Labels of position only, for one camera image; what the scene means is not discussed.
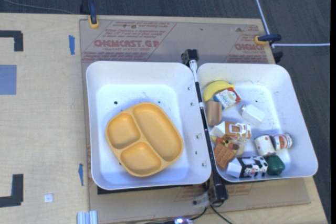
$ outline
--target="white soap bar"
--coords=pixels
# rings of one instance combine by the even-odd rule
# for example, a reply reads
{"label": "white soap bar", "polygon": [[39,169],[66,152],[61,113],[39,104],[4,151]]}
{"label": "white soap bar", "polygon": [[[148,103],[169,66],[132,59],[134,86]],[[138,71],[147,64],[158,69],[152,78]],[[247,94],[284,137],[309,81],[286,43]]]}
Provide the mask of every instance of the white soap bar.
{"label": "white soap bar", "polygon": [[245,120],[253,125],[259,125],[265,117],[263,111],[251,104],[243,105],[240,109],[240,113]]}

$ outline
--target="food box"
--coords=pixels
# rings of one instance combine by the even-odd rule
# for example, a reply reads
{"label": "food box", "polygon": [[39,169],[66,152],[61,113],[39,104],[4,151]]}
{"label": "food box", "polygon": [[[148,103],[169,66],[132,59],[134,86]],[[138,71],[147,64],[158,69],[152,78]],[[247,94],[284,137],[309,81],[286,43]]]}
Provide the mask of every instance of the food box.
{"label": "food box", "polygon": [[[205,63],[197,71],[200,89],[212,81],[235,85],[241,100],[222,111],[223,121],[246,123],[242,105],[253,104],[265,116],[251,125],[251,138],[241,157],[257,156],[254,138],[290,133],[292,147],[277,151],[285,164],[280,175],[258,173],[237,178],[217,170],[232,183],[306,177],[316,173],[318,163],[288,72],[273,64]],[[86,71],[91,138],[91,170],[96,184],[106,190],[183,186],[206,182],[211,162],[191,70],[181,63],[97,61]],[[173,122],[183,140],[181,155],[150,176],[131,175],[118,161],[108,140],[106,126],[120,112],[140,103],[159,106]]]}

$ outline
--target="yellow plate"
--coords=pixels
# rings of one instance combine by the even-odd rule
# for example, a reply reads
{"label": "yellow plate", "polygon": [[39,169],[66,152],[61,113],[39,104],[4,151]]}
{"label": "yellow plate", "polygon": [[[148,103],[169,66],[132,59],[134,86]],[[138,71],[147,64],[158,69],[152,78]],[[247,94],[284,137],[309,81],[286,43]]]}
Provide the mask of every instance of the yellow plate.
{"label": "yellow plate", "polygon": [[114,116],[106,138],[131,175],[150,176],[174,163],[184,147],[174,123],[158,105],[143,102]]}

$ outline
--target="banana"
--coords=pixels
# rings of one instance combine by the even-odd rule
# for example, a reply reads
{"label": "banana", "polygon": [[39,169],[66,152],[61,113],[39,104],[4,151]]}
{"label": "banana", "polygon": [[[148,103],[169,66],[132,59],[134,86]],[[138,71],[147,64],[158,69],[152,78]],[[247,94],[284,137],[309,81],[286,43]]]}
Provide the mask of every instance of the banana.
{"label": "banana", "polygon": [[214,82],[211,82],[206,86],[204,92],[203,92],[203,102],[209,101],[212,96],[214,96],[216,93],[223,91],[227,88],[234,88],[234,84],[230,84],[224,80],[216,80]]}

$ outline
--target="wooden table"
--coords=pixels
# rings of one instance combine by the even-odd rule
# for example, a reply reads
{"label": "wooden table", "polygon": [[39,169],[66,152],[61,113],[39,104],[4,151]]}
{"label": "wooden table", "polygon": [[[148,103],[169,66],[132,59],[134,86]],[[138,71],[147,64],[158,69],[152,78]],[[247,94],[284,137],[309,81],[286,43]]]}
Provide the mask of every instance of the wooden table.
{"label": "wooden table", "polygon": [[[24,45],[23,51],[14,51],[12,38],[0,38],[0,65],[16,66],[17,72],[15,94],[0,94],[0,197],[12,195],[12,175],[24,177],[23,202],[0,207],[0,223],[76,223],[77,212],[90,211],[80,19],[87,16],[0,14],[0,30],[21,31]],[[253,23],[263,29],[256,19],[155,20]],[[69,49],[69,36],[75,39],[75,54]],[[233,223],[327,223],[313,178],[304,182],[309,204],[227,212],[225,216]],[[46,194],[53,194],[53,202],[48,202]],[[217,222],[222,220],[215,214],[195,220]]]}

